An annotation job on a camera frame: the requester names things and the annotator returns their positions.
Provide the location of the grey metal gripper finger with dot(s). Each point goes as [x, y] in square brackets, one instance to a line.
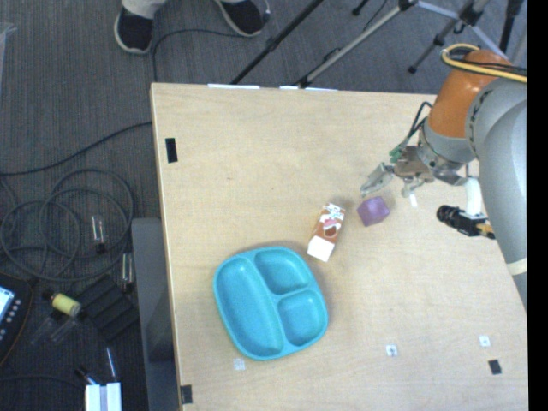
[377, 180]
[410, 184]

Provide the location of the purple cube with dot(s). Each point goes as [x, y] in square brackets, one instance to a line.
[373, 211]

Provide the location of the silver tripod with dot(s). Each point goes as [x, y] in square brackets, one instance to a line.
[385, 17]

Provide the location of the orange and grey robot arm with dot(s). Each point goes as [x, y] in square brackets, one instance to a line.
[501, 144]

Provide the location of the black cylinder on white bracket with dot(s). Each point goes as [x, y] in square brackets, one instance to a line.
[468, 223]

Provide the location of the black stand pole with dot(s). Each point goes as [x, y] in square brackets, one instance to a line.
[291, 26]

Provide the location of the pale wood board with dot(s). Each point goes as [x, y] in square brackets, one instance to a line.
[257, 186]

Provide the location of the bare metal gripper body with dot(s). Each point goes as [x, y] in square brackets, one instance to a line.
[413, 166]

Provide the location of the blue divided plate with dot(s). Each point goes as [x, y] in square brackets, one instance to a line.
[269, 304]

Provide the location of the brown and white carton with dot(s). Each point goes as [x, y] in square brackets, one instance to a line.
[326, 234]

